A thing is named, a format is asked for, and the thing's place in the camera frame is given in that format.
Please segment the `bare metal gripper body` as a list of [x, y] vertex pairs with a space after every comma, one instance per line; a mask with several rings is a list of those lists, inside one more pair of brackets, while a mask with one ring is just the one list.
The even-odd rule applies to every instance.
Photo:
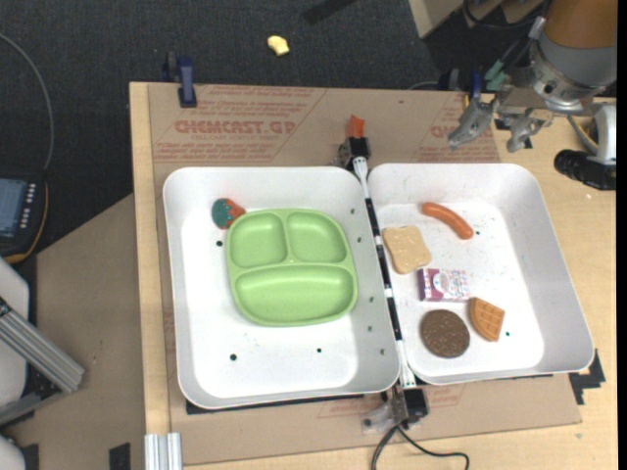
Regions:
[[561, 77], [537, 78], [511, 75], [493, 101], [499, 116], [543, 116], [585, 114], [596, 95], [596, 87], [570, 82]]

